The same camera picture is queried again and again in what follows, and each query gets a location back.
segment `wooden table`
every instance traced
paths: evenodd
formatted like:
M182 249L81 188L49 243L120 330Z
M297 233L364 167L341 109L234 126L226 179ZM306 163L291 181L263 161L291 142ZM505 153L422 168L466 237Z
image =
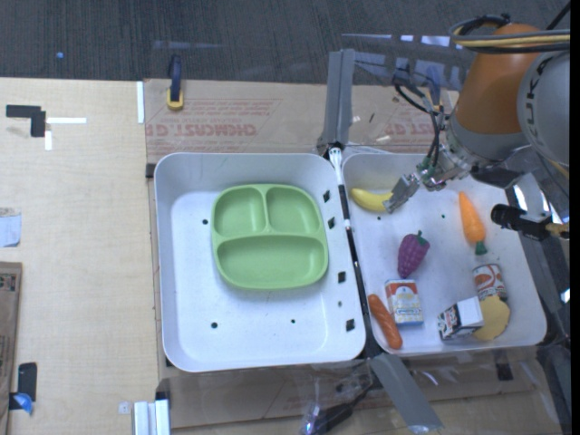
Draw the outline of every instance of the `wooden table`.
M324 87L315 90L320 98L309 92L302 101L324 102ZM11 411L8 433L130 434L125 403L154 399L162 364L136 83L1 79L0 92L4 104L87 119L53 125L46 150L44 139L30 137L29 120L0 116L0 207L20 209L23 221L20 244L0 249L3 261L24 265L14 367L38 365L34 412ZM530 372L531 391L433 407L446 427L462 433L558 433L544 374L534 365ZM296 433L298 421L176 433ZM393 407L357 411L337 433L373 430L409 433Z

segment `green plate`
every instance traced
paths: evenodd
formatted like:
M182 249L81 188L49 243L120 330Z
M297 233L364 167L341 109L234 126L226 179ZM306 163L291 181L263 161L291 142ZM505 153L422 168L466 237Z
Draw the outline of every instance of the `green plate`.
M222 191L212 208L211 237L219 273L240 288L310 285L328 267L320 209L298 187L255 184Z

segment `toy sausage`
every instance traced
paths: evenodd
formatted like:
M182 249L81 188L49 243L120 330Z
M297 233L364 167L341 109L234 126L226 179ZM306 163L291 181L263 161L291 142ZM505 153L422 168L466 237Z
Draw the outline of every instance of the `toy sausage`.
M389 310L377 295L369 295L368 300L371 313L381 326L382 333L387 339L389 346L394 350L398 350L402 347L402 338L391 313L389 313Z

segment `black fabric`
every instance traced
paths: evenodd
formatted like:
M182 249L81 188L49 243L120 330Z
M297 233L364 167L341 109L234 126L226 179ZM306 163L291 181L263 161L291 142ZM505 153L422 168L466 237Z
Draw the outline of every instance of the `black fabric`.
M409 46L361 47L343 34L442 35L459 21L502 13L544 29L568 1L0 0L0 75L165 78L176 53L183 79L325 83L328 53L347 45L408 54ZM413 56L469 66L472 53L428 55Z

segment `yellow banana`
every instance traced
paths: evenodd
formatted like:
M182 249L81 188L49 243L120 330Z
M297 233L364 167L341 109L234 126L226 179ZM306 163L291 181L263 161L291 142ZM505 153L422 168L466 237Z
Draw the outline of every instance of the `yellow banana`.
M386 211L382 202L389 199L391 196L392 192L372 193L362 188L351 188L351 198L354 202L358 206L368 209L369 211Z

